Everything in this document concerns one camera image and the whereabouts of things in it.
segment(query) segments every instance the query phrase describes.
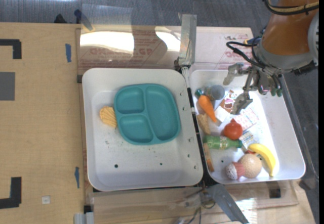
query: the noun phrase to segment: toy banana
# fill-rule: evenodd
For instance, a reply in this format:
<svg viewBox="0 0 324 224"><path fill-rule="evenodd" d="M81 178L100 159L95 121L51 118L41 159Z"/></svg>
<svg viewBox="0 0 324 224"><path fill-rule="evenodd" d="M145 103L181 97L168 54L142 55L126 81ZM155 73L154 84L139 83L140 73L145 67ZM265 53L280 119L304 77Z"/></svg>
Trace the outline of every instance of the toy banana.
<svg viewBox="0 0 324 224"><path fill-rule="evenodd" d="M273 169L275 166L275 158L273 153L263 144L253 143L249 145L249 150L260 154L266 161L268 167L270 168L270 176L273 176Z"/></svg>

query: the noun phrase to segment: yellow shell-shaped object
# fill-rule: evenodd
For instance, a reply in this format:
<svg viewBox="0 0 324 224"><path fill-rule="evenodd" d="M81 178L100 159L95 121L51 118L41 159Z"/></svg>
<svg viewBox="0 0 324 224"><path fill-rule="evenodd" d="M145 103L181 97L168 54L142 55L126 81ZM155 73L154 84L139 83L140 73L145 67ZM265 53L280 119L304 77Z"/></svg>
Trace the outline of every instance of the yellow shell-shaped object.
<svg viewBox="0 0 324 224"><path fill-rule="evenodd" d="M100 119L103 123L116 128L117 120L115 110L112 107L104 106L100 109Z"/></svg>

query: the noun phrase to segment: green bottle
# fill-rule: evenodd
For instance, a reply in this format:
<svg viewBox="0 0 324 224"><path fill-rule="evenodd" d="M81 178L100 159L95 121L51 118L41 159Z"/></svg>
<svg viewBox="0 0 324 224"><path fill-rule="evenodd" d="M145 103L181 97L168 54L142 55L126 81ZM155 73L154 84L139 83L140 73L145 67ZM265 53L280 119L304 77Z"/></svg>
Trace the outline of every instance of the green bottle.
<svg viewBox="0 0 324 224"><path fill-rule="evenodd" d="M241 148L241 140L231 140L225 136L211 136L206 135L204 138L204 143L207 143L210 149L229 149L229 148Z"/></svg>

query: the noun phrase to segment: wooden surface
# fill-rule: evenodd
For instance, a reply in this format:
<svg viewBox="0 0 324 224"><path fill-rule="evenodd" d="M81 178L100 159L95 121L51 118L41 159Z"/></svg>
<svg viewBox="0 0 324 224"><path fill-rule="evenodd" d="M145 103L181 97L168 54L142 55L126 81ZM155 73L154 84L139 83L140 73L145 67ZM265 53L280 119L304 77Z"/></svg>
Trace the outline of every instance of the wooden surface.
<svg viewBox="0 0 324 224"><path fill-rule="evenodd" d="M76 83L78 28L75 24L0 23L0 38L22 42L21 60L12 59L12 47L0 46L0 72L16 74L15 100L0 101L0 199L10 196L11 177L22 177L22 203L17 208L0 209L1 224L73 223L73 215L83 212L82 121ZM71 62L65 44L71 45ZM298 203L247 209L245 216L250 223L314 223L304 190L296 182L294 187ZM51 196L50 204L42 204L43 196ZM203 217L202 223L231 222L218 212Z"/></svg>

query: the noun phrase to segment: black corner marker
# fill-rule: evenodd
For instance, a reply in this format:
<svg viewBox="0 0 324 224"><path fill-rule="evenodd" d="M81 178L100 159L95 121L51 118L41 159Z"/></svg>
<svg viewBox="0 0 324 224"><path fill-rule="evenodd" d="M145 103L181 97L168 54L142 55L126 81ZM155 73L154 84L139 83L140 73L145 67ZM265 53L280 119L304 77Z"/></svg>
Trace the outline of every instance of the black corner marker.
<svg viewBox="0 0 324 224"><path fill-rule="evenodd" d="M21 177L12 177L10 197L0 199L0 209L16 208L21 203Z"/></svg>
<svg viewBox="0 0 324 224"><path fill-rule="evenodd" d="M21 60L21 41L18 39L0 39L0 46L12 46L12 58Z"/></svg>

